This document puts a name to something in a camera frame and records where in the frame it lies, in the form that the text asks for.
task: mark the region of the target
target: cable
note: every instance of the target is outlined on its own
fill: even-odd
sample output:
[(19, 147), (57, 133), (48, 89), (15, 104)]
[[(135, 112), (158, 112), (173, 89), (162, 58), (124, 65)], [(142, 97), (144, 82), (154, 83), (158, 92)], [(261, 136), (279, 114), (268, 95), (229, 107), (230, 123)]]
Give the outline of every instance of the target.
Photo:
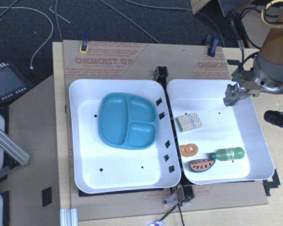
[(164, 220), (166, 217), (168, 217), (173, 211), (174, 209), (177, 207), (177, 204), (170, 210), (168, 211), (159, 221)]
[[(100, 2), (102, 2), (103, 4), (105, 4), (106, 6), (108, 6), (109, 8), (111, 8), (112, 10), (114, 10), (115, 12), (117, 12), (119, 15), (121, 15), (122, 17), (124, 17), (125, 19), (127, 19), (130, 23), (132, 23), (133, 25), (135, 25), (136, 27), (138, 27), (140, 30), (142, 30), (145, 34), (147, 34), (150, 38), (152, 38), (156, 43), (160, 43), (157, 39), (155, 39), (152, 35), (150, 35), (147, 31), (145, 31), (143, 28), (141, 28), (136, 22), (134, 22), (133, 20), (131, 20), (130, 18), (128, 18), (125, 14), (121, 13), (120, 11), (118, 11), (116, 8), (114, 8), (113, 6), (109, 5), (108, 3), (106, 3), (103, 0), (98, 0)], [(57, 22), (57, 28), (58, 28), (58, 33), (59, 33), (59, 37), (60, 40), (62, 41), (62, 34), (61, 34), (61, 29), (58, 23), (58, 2), (59, 0), (56, 0), (56, 5), (55, 5), (55, 16), (56, 16), (56, 22)]]
[[(258, 12), (258, 13), (261, 13), (261, 10), (256, 8), (257, 6), (258, 5), (255, 5), (253, 7), (247, 7), (244, 10), (242, 10), (241, 13), (240, 13), (240, 18), (243, 19), (243, 17), (245, 15), (247, 15), (251, 10), (254, 10), (254, 11)], [(279, 16), (279, 15), (271, 15), (271, 14), (265, 14), (265, 15), (268, 16), (268, 17), (278, 17)]]
[[(55, 11), (53, 11), (53, 10), (51, 9), (51, 7), (49, 7), (48, 10), (49, 10), (50, 12), (52, 12), (53, 14), (55, 14)], [(65, 22), (71, 24), (70, 21), (68, 21), (66, 18), (62, 17), (61, 15), (58, 14), (58, 17), (61, 18), (61, 19), (63, 19)]]
[(249, 35), (248, 35), (247, 32), (246, 32), (246, 29), (245, 29), (245, 27), (244, 27), (244, 24), (243, 24), (242, 20), (239, 20), (239, 23), (240, 23), (240, 26), (241, 26), (241, 28), (242, 28), (242, 30), (243, 30), (243, 33), (244, 33), (246, 39), (248, 40), (248, 42), (250, 42), (250, 44), (251, 44), (252, 46), (254, 46), (255, 48), (261, 49), (260, 46), (256, 45), (256, 44), (250, 39)]
[(180, 213), (181, 222), (182, 222), (182, 224), (183, 224), (183, 226), (184, 226), (183, 213), (181, 212), (181, 209), (180, 209), (179, 204), (178, 204), (177, 206), (178, 206), (178, 210), (179, 210), (179, 213)]
[(283, 28), (283, 22), (269, 22), (266, 20), (266, 11), (272, 5), (276, 3), (283, 3), (283, 0), (272, 0), (264, 6), (264, 9), (261, 12), (261, 20), (262, 22), (269, 28), (281, 29)]
[(34, 57), (36, 56), (36, 54), (40, 51), (40, 49), (51, 39), (52, 37), (52, 34), (53, 34), (53, 23), (51, 21), (51, 19), (45, 14), (45, 13), (42, 13), (41, 11), (39, 10), (36, 10), (34, 8), (27, 8), (27, 7), (12, 7), (11, 9), (28, 9), (28, 10), (32, 10), (32, 11), (35, 11), (35, 12), (38, 12), (40, 14), (42, 14), (43, 16), (45, 16), (48, 21), (50, 22), (51, 24), (51, 32), (50, 32), (50, 35), (49, 37), (47, 38), (47, 40), (34, 52), (32, 58), (31, 58), (31, 61), (30, 61), (30, 70), (33, 70), (33, 59)]
[[(8, 11), (12, 8), (12, 6), (15, 5), (15, 4), (16, 4), (17, 2), (19, 2), (19, 1), (20, 1), (20, 0), (15, 0), (14, 2), (12, 2), (12, 4), (11, 4), (9, 7), (7, 7), (6, 10), (3, 11), (3, 12), (0, 14), (0, 17), (2, 17), (6, 12), (8, 12)], [(130, 1), (130, 0), (123, 0), (123, 1), (128, 2), (128, 3), (131, 3), (131, 4), (134, 4), (134, 5), (136, 5), (136, 6), (145, 7), (145, 8), (151, 8), (151, 9), (180, 10), (180, 11), (192, 12), (192, 10), (191, 10), (191, 9), (188, 9), (188, 8), (155, 7), (155, 6), (149, 6), (149, 5), (140, 4), (140, 3), (133, 2), (133, 1)], [(223, 44), (223, 47), (224, 47), (224, 46), (225, 46), (224, 39), (223, 39), (223, 36), (222, 36), (220, 30), (218, 29), (217, 25), (216, 25), (209, 17), (207, 17), (206, 15), (204, 15), (203, 13), (198, 13), (198, 14), (200, 14), (201, 16), (204, 16), (206, 19), (208, 19), (208, 20), (213, 24), (213, 26), (216, 28), (216, 30), (218, 31), (218, 33), (219, 33), (219, 35), (220, 35), (220, 37), (221, 37), (222, 44)], [(137, 25), (137, 24), (135, 24), (132, 20), (128, 19), (127, 17), (125, 17), (125, 18), (126, 18), (128, 21), (132, 22), (134, 25)], [(149, 34), (148, 34), (144, 29), (142, 29), (140, 26), (138, 26), (138, 28), (141, 29), (143, 32), (145, 32), (145, 33), (149, 36)]]
[(242, 62), (241, 62), (241, 66), (243, 68), (244, 64), (246, 63), (246, 61), (248, 61), (250, 58), (254, 58), (255, 56), (257, 56), (259, 52), (255, 52), (255, 53), (252, 53), (251, 55), (248, 55)]

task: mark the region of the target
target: black hole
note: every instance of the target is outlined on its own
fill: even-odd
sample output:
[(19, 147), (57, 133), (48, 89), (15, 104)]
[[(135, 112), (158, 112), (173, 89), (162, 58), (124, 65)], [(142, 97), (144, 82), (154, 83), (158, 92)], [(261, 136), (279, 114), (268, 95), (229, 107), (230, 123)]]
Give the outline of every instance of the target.
[(164, 158), (165, 158), (165, 161), (169, 160), (169, 156), (168, 155), (165, 155)]
[(169, 166), (169, 172), (172, 172), (174, 170), (175, 170), (174, 166)]
[(167, 141), (167, 142), (165, 143), (165, 146), (166, 146), (166, 148), (168, 148), (168, 147), (170, 146), (170, 141)]
[(164, 118), (164, 117), (165, 117), (165, 113), (164, 113), (164, 112), (159, 114), (159, 119), (160, 119), (160, 120), (161, 120), (162, 118)]
[(162, 102), (162, 99), (159, 98), (159, 99), (156, 101), (156, 106), (158, 106), (161, 102)]

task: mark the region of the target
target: toy watermelon slice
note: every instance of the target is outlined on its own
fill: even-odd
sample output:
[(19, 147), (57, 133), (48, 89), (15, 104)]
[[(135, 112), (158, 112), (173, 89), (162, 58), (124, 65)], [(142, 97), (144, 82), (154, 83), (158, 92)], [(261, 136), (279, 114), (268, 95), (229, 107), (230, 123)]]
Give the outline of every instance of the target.
[(198, 159), (193, 160), (189, 163), (190, 168), (193, 172), (203, 172), (210, 169), (216, 160), (211, 159)]

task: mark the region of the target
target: screen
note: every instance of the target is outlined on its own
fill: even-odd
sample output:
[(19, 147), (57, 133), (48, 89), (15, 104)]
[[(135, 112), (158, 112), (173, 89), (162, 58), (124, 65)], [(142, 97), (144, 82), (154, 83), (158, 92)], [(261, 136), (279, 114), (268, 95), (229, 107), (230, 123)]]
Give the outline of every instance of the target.
[(0, 97), (22, 88), (24, 85), (10, 68), (0, 70)]

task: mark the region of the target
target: wooden table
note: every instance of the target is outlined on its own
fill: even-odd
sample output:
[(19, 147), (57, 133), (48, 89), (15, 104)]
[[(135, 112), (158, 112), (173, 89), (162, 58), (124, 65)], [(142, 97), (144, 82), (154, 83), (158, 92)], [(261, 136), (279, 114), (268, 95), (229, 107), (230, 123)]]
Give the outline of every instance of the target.
[[(246, 49), (246, 56), (255, 50)], [(226, 59), (240, 59), (238, 48), (223, 48)], [(57, 123), (57, 147), (58, 147), (58, 173), (59, 173), (59, 196), (60, 208), (69, 210), (71, 208), (69, 164), (67, 148), (67, 121), (65, 114), (65, 81), (63, 64), (63, 44), (53, 43), (53, 64), (56, 102)], [(229, 72), (235, 67), (228, 67)], [(264, 114), (267, 110), (283, 111), (283, 95), (270, 95), (261, 93), (258, 98), (253, 98), (253, 103), (258, 114)], [(227, 208), (216, 210), (201, 210), (183, 212), (186, 226), (283, 226), (283, 129), (273, 126), (259, 117), (275, 169), (281, 182), (279, 188), (271, 189), (268, 197), (268, 205)], [(160, 219), (162, 215), (147, 215), (138, 217), (112, 218), (91, 221), (79, 221), (80, 226), (147, 226)], [(179, 213), (174, 213), (164, 219), (165, 225), (181, 225)]]

